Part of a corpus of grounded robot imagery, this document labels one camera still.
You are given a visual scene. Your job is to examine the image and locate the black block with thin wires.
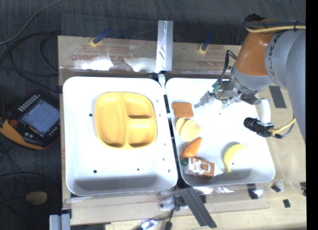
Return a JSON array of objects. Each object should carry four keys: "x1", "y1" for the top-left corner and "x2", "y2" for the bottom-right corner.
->
[{"x1": 173, "y1": 194, "x2": 186, "y2": 209}]

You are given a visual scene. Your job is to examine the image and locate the brown cardboard board, red print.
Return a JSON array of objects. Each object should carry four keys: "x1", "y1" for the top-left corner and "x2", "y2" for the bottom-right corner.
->
[{"x1": 57, "y1": 35, "x2": 286, "y2": 226}]

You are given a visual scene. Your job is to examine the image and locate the pale yellow bread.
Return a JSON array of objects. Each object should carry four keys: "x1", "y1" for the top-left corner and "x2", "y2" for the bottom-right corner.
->
[{"x1": 175, "y1": 117, "x2": 201, "y2": 143}]

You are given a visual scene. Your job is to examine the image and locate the yellow banana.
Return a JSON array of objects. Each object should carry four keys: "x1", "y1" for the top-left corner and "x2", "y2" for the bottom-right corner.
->
[{"x1": 223, "y1": 142, "x2": 247, "y2": 173}]

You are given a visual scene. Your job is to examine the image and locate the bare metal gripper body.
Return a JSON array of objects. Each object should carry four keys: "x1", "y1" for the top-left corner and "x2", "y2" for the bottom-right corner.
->
[{"x1": 214, "y1": 79, "x2": 249, "y2": 102}]

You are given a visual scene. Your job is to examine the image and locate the black cylinder on white bracket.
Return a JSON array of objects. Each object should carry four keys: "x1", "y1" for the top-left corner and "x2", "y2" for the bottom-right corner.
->
[{"x1": 243, "y1": 98, "x2": 275, "y2": 138}]

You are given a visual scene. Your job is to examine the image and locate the orange carrot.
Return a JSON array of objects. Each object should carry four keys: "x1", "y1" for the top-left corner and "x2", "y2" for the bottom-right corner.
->
[{"x1": 180, "y1": 137, "x2": 203, "y2": 167}]

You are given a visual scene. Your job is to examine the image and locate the brown toast slice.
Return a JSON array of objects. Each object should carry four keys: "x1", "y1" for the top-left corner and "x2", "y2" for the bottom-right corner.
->
[{"x1": 171, "y1": 101, "x2": 195, "y2": 119}]

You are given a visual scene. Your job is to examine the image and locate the yellow round lump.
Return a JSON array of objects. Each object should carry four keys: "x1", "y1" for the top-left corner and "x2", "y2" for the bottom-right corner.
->
[{"x1": 25, "y1": 191, "x2": 48, "y2": 206}]

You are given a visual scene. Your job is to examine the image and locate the white plastic tray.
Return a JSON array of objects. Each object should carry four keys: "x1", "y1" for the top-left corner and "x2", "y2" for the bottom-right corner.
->
[
  {"x1": 164, "y1": 77, "x2": 276, "y2": 188},
  {"x1": 62, "y1": 76, "x2": 179, "y2": 197}
]

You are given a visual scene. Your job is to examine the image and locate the yellow divided plate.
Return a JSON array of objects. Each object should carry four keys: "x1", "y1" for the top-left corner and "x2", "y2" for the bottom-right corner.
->
[{"x1": 94, "y1": 91, "x2": 158, "y2": 150}]

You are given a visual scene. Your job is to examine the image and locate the orange and white carton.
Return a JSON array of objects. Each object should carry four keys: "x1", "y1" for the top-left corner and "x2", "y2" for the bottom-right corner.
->
[{"x1": 184, "y1": 157, "x2": 224, "y2": 181}]

